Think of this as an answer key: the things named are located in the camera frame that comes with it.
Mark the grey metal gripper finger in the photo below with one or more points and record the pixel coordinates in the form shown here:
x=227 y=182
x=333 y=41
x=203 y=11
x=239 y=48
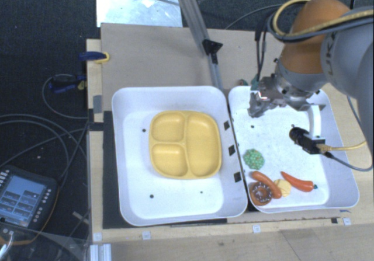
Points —
x=264 y=106
x=252 y=105

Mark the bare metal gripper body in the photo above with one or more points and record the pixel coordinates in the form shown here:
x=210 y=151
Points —
x=279 y=93

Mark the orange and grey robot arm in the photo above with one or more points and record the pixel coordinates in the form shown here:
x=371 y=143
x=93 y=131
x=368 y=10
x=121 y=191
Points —
x=344 y=58

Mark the green grapes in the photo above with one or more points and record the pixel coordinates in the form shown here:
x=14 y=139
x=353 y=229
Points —
x=253 y=159

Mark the white plastic tray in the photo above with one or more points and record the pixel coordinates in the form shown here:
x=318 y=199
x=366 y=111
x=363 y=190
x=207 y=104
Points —
x=292 y=160
x=175 y=195

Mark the orange-brown sausage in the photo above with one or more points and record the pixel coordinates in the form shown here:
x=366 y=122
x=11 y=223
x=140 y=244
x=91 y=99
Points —
x=267 y=181

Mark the yellow divided plate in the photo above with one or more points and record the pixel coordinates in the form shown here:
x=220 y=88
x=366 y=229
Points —
x=187 y=144

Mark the orange carrot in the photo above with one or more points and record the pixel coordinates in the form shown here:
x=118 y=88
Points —
x=298 y=182

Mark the yellow bread piece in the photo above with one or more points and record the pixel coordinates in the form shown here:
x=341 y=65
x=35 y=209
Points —
x=284 y=188

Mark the brown sprinkled doughnut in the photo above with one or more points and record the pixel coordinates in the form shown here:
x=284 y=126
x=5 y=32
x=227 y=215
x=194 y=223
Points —
x=258 y=198

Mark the brown cardboard board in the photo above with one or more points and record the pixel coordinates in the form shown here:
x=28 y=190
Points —
x=152 y=58

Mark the black cylinder on white bracket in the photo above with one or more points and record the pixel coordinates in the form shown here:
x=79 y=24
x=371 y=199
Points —
x=305 y=140

